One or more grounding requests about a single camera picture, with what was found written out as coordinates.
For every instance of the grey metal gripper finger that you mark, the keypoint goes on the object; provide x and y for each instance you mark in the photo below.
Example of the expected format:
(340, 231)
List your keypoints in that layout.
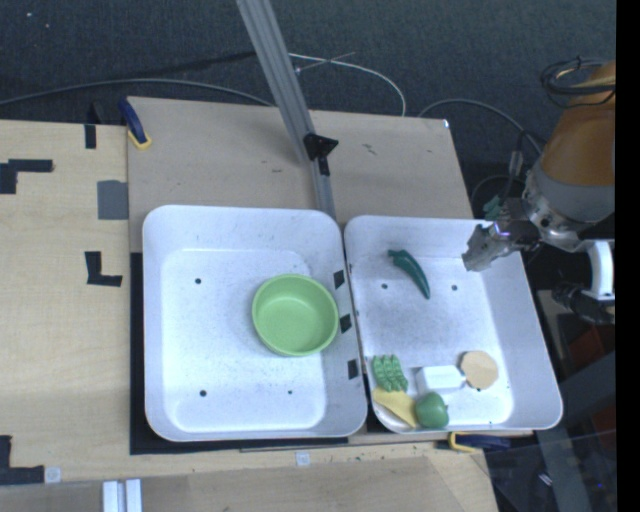
(481, 238)
(477, 261)

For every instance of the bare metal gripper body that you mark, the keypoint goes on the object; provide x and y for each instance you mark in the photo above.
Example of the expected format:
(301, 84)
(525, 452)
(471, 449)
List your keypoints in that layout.
(547, 226)

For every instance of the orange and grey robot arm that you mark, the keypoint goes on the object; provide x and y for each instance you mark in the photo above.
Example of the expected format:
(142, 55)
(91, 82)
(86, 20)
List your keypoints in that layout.
(580, 150)

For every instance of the dark green chili pepper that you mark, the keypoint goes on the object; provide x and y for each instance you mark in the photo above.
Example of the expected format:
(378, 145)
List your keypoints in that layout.
(415, 272)

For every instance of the white plastic tray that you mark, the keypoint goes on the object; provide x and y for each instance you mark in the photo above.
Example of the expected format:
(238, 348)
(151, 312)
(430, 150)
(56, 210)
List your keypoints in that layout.
(440, 325)
(200, 325)

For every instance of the tan round biscuit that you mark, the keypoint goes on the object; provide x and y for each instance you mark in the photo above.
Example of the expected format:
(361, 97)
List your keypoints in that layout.
(479, 369)

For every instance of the white rectangular block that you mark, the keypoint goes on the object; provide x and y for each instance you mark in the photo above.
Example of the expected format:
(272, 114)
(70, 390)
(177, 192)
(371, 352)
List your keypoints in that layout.
(440, 377)

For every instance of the green pea pods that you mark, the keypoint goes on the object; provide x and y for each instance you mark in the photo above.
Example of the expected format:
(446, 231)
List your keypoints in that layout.
(389, 372)

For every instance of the green apple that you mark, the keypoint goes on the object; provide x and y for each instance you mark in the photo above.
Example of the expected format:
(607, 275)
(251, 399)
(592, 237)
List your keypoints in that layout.
(431, 411)

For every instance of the yellow cheese wedge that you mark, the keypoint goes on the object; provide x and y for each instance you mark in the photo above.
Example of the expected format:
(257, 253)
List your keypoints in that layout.
(397, 405)

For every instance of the light green bowl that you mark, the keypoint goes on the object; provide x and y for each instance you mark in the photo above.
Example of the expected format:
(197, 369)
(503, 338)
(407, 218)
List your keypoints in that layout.
(295, 315)

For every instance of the black cylinder on white bracket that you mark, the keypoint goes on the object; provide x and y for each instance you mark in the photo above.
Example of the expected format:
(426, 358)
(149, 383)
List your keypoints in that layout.
(597, 280)

